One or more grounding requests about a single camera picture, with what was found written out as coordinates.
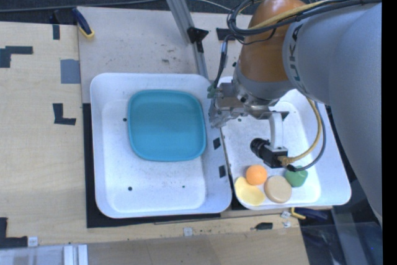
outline teal tray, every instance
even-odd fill
[[[186,161],[206,147],[202,106],[189,93],[140,91],[128,103],[127,120],[131,147],[140,158]]]

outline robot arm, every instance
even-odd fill
[[[269,106],[291,89],[330,106],[381,223],[381,0],[355,1],[263,0],[242,34],[232,82],[213,95],[210,120],[222,127],[238,116],[268,119]]]

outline beige circle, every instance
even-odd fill
[[[291,198],[292,187],[282,176],[272,176],[265,182],[266,196],[273,202],[284,203]]]

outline yellow and black clamp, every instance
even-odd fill
[[[93,38],[95,32],[90,28],[87,20],[83,17],[81,12],[79,12],[76,8],[73,8],[72,13],[73,13],[74,18],[77,20],[77,23],[79,24],[80,32],[86,38]]]

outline orange ball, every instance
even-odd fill
[[[247,182],[253,186],[258,186],[264,183],[267,179],[267,170],[265,167],[254,164],[248,167],[246,171],[246,179]]]

